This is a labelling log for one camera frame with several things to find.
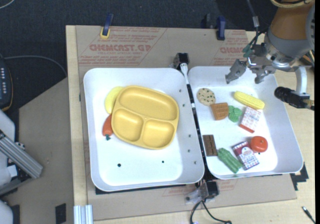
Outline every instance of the white plastic tray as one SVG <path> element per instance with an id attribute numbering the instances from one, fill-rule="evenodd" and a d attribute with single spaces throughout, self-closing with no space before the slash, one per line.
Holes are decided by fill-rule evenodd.
<path id="1" fill-rule="evenodd" d="M 259 165 L 248 170 L 241 168 L 237 174 L 233 174 L 217 156 L 206 156 L 209 171 L 220 179 L 299 171 L 303 166 L 303 158 L 284 103 L 274 96 L 277 87 L 274 75 L 269 75 L 262 83 L 255 84 L 256 75 L 247 70 L 239 79 L 227 84 L 225 75 L 229 70 L 229 67 L 194 67 L 189 71 L 201 134 L 212 134 L 217 149 L 223 147 L 233 155 L 232 146 L 248 141 L 255 135 L 265 137 L 269 147 L 266 152 L 256 154 Z M 215 93 L 216 103 L 227 102 L 243 111 L 245 106 L 233 98 L 235 91 L 242 91 L 263 100 L 265 107 L 260 110 L 262 114 L 255 132 L 250 133 L 240 128 L 239 122 L 233 123 L 228 117 L 216 121 L 211 108 L 197 100 L 196 93 L 203 87 Z"/>
<path id="2" fill-rule="evenodd" d="M 83 79 L 89 135 L 91 177 L 103 191 L 196 183 L 204 164 L 185 79 L 172 68 L 95 68 Z M 172 96 L 179 123 L 172 143 L 152 150 L 126 143 L 115 135 L 106 140 L 102 125 L 108 116 L 104 100 L 116 86 L 138 85 Z"/>

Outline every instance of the red tomato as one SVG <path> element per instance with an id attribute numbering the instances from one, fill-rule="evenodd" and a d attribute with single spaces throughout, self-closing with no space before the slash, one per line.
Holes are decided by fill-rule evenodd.
<path id="1" fill-rule="evenodd" d="M 268 142 L 264 137 L 254 136 L 251 139 L 250 147 L 254 152 L 263 153 L 268 148 Z"/>

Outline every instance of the pen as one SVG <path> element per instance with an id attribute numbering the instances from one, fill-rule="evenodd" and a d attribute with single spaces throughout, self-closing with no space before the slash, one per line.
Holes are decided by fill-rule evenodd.
<path id="1" fill-rule="evenodd" d="M 307 210 L 307 208 L 302 206 L 302 209 L 304 210 L 306 215 L 313 221 L 313 223 L 316 224 L 314 218 L 312 218 L 312 216 L 311 216 L 310 212 Z"/>

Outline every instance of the black floor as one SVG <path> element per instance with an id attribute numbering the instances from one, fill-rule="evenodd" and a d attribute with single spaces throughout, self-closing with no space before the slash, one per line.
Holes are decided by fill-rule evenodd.
<path id="1" fill-rule="evenodd" d="M 10 0 L 0 0 L 0 7 Z M 260 26 L 267 27 L 276 11 L 269 0 L 251 0 Z M 224 16 L 226 29 L 253 30 L 246 0 L 15 0 L 0 9 L 0 54 L 50 58 L 64 69 L 66 25 L 99 25 L 107 12 L 112 25 L 200 28 L 206 14 Z M 65 77 L 52 61 L 38 58 L 7 59 L 14 99 L 9 111 L 29 102 Z"/>

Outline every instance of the yellow plate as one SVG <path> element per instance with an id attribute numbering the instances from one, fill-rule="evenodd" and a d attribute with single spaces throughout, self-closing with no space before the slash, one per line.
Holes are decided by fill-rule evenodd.
<path id="1" fill-rule="evenodd" d="M 163 149 L 175 137 L 179 108 L 169 95 L 140 86 L 122 89 L 112 113 L 114 134 L 125 142 Z"/>

